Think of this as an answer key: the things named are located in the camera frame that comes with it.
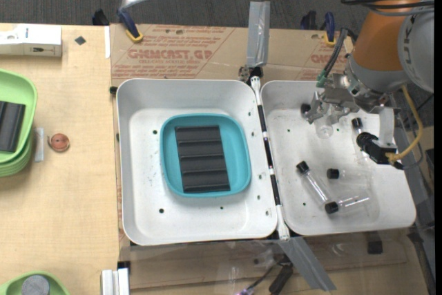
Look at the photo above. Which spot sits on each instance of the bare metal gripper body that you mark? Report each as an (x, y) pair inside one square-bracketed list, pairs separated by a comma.
[(340, 93)]

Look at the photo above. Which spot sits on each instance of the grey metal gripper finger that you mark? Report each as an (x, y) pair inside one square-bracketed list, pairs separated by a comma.
[(315, 110), (335, 115)]

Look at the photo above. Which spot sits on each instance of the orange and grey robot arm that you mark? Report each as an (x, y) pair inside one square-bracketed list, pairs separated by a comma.
[(380, 41)]

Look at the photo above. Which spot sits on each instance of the white plastic tray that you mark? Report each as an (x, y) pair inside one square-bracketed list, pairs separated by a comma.
[(145, 183), (297, 141)]

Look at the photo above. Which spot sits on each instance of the thin black and white rod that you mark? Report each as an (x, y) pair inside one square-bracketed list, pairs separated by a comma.
[(268, 152)]

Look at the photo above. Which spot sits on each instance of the black ribbed insert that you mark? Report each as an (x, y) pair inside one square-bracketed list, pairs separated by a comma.
[(10, 126), (202, 159)]

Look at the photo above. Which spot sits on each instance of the brown cardboard board red print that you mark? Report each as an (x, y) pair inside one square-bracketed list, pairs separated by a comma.
[(207, 45)]

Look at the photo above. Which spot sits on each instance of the blue plate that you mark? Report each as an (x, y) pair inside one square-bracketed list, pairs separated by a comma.
[(169, 155)]

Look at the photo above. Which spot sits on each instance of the copper round disc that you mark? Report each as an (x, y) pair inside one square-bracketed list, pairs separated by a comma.
[(58, 142)]

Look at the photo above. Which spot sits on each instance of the small clear tube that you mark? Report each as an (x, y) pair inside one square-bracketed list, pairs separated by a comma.
[(39, 145)]

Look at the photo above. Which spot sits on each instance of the white cardboard box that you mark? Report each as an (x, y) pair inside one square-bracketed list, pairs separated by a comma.
[(31, 39)]

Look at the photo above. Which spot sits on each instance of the green plate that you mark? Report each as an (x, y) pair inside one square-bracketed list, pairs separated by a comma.
[(58, 283), (17, 86)]

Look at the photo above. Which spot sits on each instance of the grey round can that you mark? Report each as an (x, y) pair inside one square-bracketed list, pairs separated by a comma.
[(35, 286)]

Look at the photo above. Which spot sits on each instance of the black cylinder on white bracket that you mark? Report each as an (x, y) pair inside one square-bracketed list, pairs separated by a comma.
[(373, 146)]

